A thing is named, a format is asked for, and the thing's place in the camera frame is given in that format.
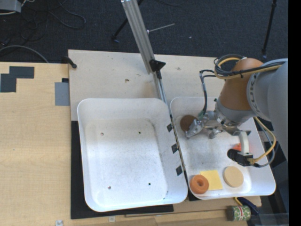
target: yellow cable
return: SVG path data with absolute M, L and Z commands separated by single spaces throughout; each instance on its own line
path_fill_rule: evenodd
M 254 117 L 254 119 L 268 132 L 272 135 L 273 137 L 273 144 L 271 145 L 271 147 L 264 153 L 262 154 L 260 157 L 258 158 L 249 158 L 248 161 L 253 165 L 255 162 L 258 162 L 260 159 L 262 159 L 263 157 L 265 157 L 266 155 L 268 155 L 272 150 L 273 148 L 275 147 L 276 145 L 276 137 L 274 136 L 274 134 L 257 118 L 257 117 Z
M 236 57 L 230 57 L 230 58 L 226 58 L 224 60 L 222 60 L 218 66 L 220 67 L 223 63 L 227 62 L 227 61 L 230 61 L 230 60 L 240 60 L 240 58 L 236 58 Z M 270 71 L 270 70 L 276 70 L 280 67 L 281 65 L 276 65 L 276 66 L 273 66 L 273 67 L 269 67 L 269 68 L 265 68 L 265 67 L 259 67 L 258 69 L 256 70 L 253 70 L 253 71 L 249 71 L 249 72 L 243 72 L 242 73 L 239 73 L 239 74 L 234 74 L 234 75 L 228 75 L 228 76 L 221 76 L 221 75 L 218 75 L 218 73 L 216 71 L 214 71 L 214 74 L 217 78 L 219 79 L 234 79 L 234 78 L 237 78 L 237 77 L 241 77 L 242 75 L 249 75 L 249 74 L 253 74 L 253 73 L 258 73 L 258 72 L 266 72 L 266 71 Z
M 243 204 L 237 199 L 237 197 L 235 197 L 234 200 L 238 203 L 239 206 L 243 206 Z

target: black mat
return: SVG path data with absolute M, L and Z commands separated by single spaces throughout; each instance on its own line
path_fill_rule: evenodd
M 84 196 L 79 123 L 78 121 L 71 122 L 71 219 L 95 218 L 124 214 L 166 213 L 173 211 L 173 205 L 160 205 L 110 212 L 96 212 L 90 209 L 86 204 Z

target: tripod leg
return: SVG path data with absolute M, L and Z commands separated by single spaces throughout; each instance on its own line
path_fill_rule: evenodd
M 264 60 L 267 59 L 266 48 L 267 48 L 267 44 L 268 44 L 268 40 L 269 40 L 269 32 L 271 30 L 273 16 L 274 16 L 274 11 L 275 11 L 275 7 L 276 6 L 277 6 L 277 0 L 273 0 L 272 10 L 271 10 L 271 14 L 270 14 L 270 17 L 269 17 L 268 30 L 267 30 L 267 34 L 266 34 L 266 37 L 265 37 L 264 45 L 263 45 L 263 48 L 262 48 L 262 56 L 263 56 Z

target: vertical metal pole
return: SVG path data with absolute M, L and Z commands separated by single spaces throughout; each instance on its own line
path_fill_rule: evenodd
M 134 34 L 146 71 L 148 74 L 153 74 L 154 82 L 158 91 L 158 96 L 167 104 L 162 81 L 160 78 L 158 78 L 157 73 L 154 72 L 151 68 L 150 62 L 151 60 L 155 60 L 155 56 L 151 47 L 151 42 L 149 40 L 147 30 L 145 28 L 141 16 L 137 0 L 121 0 L 121 3 L 126 13 L 128 22 L 131 26 L 132 32 Z

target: large white bin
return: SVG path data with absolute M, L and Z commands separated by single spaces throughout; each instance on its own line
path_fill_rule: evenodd
M 156 98 L 85 99 L 78 105 L 87 205 L 99 212 L 187 197 L 167 105 Z

